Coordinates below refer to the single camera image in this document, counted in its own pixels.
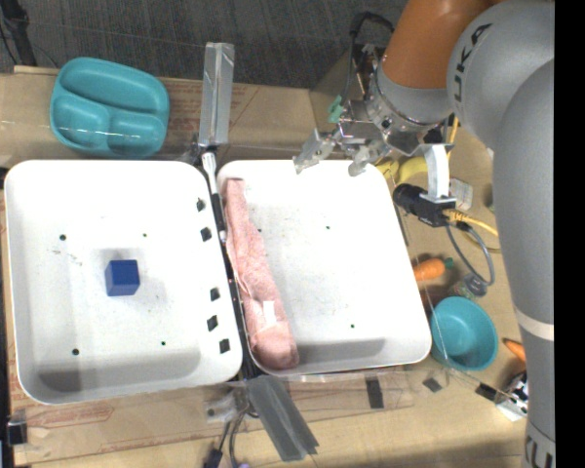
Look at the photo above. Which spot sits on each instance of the teal divided plate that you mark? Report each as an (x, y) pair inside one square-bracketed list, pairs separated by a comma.
[(108, 107)]

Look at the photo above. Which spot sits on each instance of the yellow banana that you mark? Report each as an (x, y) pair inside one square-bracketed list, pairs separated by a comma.
[(414, 167)]

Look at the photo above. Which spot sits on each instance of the black cylinder on white bracket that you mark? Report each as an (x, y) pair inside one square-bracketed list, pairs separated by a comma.
[(421, 205)]

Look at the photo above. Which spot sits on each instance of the orange carrot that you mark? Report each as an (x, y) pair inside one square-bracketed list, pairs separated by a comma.
[(516, 350), (429, 269)]

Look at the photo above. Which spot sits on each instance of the black and white packet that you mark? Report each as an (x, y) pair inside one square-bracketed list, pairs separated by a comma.
[(516, 398)]

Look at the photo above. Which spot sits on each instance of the white plastic tray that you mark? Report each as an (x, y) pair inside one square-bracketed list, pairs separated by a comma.
[(127, 203), (331, 271)]

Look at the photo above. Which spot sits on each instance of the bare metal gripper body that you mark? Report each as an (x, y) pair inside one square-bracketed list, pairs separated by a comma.
[(370, 125)]

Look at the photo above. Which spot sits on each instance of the blue cube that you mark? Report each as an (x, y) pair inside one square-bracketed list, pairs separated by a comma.
[(123, 278)]

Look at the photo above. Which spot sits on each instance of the brown cardboard board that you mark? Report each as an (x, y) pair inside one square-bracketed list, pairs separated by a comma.
[(283, 110)]

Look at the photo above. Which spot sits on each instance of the teal bowl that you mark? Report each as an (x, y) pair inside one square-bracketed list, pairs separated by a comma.
[(463, 334)]

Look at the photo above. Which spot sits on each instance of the pink folded cloth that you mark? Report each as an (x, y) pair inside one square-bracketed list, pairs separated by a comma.
[(258, 281)]

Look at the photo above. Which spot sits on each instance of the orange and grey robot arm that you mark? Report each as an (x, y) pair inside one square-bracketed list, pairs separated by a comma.
[(521, 129)]

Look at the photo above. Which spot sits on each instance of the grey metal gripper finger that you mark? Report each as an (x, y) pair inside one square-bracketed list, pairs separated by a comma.
[(313, 151), (366, 159)]

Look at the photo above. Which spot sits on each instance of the clear plastic packet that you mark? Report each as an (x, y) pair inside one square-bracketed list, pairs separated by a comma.
[(462, 194)]

